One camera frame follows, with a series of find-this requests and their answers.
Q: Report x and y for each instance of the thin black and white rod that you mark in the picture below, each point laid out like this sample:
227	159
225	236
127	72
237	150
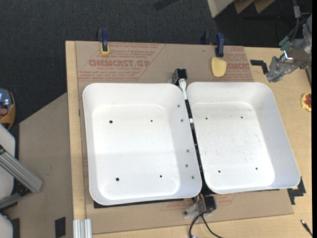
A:
194	135

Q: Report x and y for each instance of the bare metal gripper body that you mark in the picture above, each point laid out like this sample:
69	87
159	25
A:
301	53

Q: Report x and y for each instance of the pale yellow toy bread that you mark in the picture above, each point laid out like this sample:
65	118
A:
218	67

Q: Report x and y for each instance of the brown cardboard board red print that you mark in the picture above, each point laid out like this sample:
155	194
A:
153	219

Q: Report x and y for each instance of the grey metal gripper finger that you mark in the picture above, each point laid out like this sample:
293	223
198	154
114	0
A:
277	63
276	76

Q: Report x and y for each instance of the white plastic tray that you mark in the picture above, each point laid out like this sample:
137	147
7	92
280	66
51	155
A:
138	145
237	142

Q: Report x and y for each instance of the toy pizza slice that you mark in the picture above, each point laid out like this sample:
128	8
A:
307	102

